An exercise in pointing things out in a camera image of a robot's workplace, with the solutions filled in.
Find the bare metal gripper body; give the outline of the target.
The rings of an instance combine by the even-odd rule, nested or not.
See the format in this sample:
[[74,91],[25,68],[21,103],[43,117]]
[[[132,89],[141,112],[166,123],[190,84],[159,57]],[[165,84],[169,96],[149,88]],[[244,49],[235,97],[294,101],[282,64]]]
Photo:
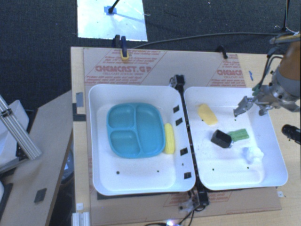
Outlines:
[[299,113],[301,108],[296,104],[298,97],[287,93],[278,84],[256,85],[253,88],[253,102],[256,105],[269,104],[274,109],[284,108],[293,113]]

